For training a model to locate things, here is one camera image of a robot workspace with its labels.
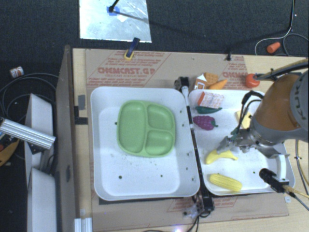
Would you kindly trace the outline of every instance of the cardboard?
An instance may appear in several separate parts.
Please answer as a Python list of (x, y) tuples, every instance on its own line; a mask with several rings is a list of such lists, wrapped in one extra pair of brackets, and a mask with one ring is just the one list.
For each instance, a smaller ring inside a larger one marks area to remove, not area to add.
[[(90, 118), (89, 97), (91, 91), (98, 86), (173, 88), (174, 81), (179, 76), (189, 76), (191, 89), (193, 89), (195, 79), (201, 73), (209, 71), (218, 75), (219, 80), (228, 79), (226, 89), (247, 89), (244, 84), (247, 69), (243, 56), (233, 56), (232, 61), (226, 61), (224, 55), (137, 51), (134, 58), (127, 61), (123, 59), (124, 52), (86, 49), (80, 51), (84, 58), (78, 54), (73, 57), (73, 59), (80, 58), (79, 60), (81, 60), (81, 63), (79, 61), (74, 63), (74, 73), (76, 73), (74, 76), (83, 83), (83, 87), (80, 87), (79, 83), (74, 81), (78, 89), (78, 93), (74, 94), (75, 106), (78, 106), (77, 96), (83, 95), (87, 100), (86, 105), (83, 105), (79, 111), (79, 116)], [(84, 138), (89, 141), (89, 148), (83, 148), (83, 152), (78, 153), (83, 156), (83, 161), (78, 160), (79, 164), (83, 166), (78, 166), (76, 171), (79, 172), (79, 168), (86, 171), (87, 166), (90, 167), (90, 170), (83, 173), (83, 179), (78, 180), (77, 189), (80, 189), (79, 193), (83, 194), (83, 199), (80, 201), (83, 204), (81, 209), (86, 211), (84, 212), (86, 216), (91, 216), (93, 219), (94, 232), (192, 223), (193, 220), (190, 216), (183, 215), (183, 212), (193, 205), (191, 198), (132, 202), (100, 200), (93, 188), (91, 120), (88, 120), (88, 125), (78, 125), (77, 128), (83, 132), (88, 131), (88, 135)], [(88, 155), (88, 150), (89, 162), (87, 163), (85, 158)], [(91, 190), (87, 190), (89, 186), (83, 188), (83, 183), (89, 183), (85, 176), (89, 176)], [(288, 215), (283, 196), (276, 193), (215, 198), (214, 203), (215, 211), (200, 222)]]

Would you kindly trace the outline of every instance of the orange carrot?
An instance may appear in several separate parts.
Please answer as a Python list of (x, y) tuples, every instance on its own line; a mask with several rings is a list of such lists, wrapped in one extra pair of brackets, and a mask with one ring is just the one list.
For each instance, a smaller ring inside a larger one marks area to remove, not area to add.
[(227, 79), (216, 82), (208, 87), (208, 89), (222, 89), (227, 83)]

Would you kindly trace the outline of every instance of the dark floor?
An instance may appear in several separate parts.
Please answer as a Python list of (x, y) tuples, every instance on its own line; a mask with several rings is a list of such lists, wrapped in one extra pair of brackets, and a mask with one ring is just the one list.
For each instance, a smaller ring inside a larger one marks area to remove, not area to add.
[[(287, 32), (291, 4), (292, 0), (147, 0), (153, 42), (141, 43), (139, 50), (253, 55), (260, 39)], [(296, 0), (294, 33), (308, 37), (308, 15), (309, 0)], [(269, 43), (260, 44), (258, 54), (266, 55)], [(81, 40), (79, 0), (0, 0), (0, 89), (11, 81), (8, 71), (16, 66), (23, 66), (26, 73), (57, 74), (66, 44), (104, 49), (129, 46)], [(286, 44), (291, 55), (308, 56), (308, 42), (300, 37), (289, 37)], [(28, 80), (8, 90), (5, 104), (30, 92), (53, 98), (49, 88)], [(11, 118), (18, 120), (26, 108), (27, 100), (18, 100)], [(17, 153), (23, 155), (21, 146)], [(10, 163), (0, 167), (0, 230), (22, 232), (27, 220), (24, 162), (13, 156)]]

